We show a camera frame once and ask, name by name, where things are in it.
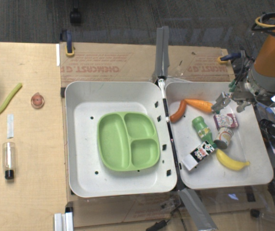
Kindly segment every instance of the white can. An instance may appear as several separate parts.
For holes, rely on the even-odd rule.
[[[226,149],[233,135],[234,132],[230,128],[220,128],[214,143],[218,146],[219,149]]]

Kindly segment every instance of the wooden table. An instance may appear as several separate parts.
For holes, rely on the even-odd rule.
[[[23,87],[0,114],[0,231],[52,231],[53,215],[67,204],[63,105],[55,44],[0,43],[0,105],[19,83]],[[33,94],[45,99],[41,109],[30,104]],[[14,115],[14,137],[7,138],[7,115]],[[10,182],[2,171],[1,146],[16,143],[17,171]],[[266,186],[261,192],[273,210]],[[247,210],[211,215],[221,231],[275,230],[252,220]],[[188,230],[196,230],[190,217]],[[145,230],[154,221],[85,227],[77,230]],[[165,230],[182,230],[174,218]]]

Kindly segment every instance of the green plate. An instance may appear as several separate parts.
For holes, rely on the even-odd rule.
[[[115,171],[140,170],[155,165],[160,157],[156,127],[139,112],[114,112],[98,123],[101,160]]]

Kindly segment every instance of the banana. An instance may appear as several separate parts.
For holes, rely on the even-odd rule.
[[[236,161],[226,155],[222,150],[216,149],[216,157],[218,158],[219,162],[223,164],[225,167],[232,169],[232,170],[241,170],[245,166],[249,166],[249,161],[242,162]]]

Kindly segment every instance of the carrot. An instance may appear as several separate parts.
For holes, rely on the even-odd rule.
[[[211,107],[213,106],[213,104],[208,101],[203,101],[198,99],[185,99],[185,102],[188,105],[191,105],[196,109],[202,110],[204,112],[208,112],[208,113],[212,112]]]
[[[186,109],[186,102],[184,100],[181,100],[180,105],[176,113],[170,116],[170,121],[171,122],[176,122],[178,121],[185,113]]]

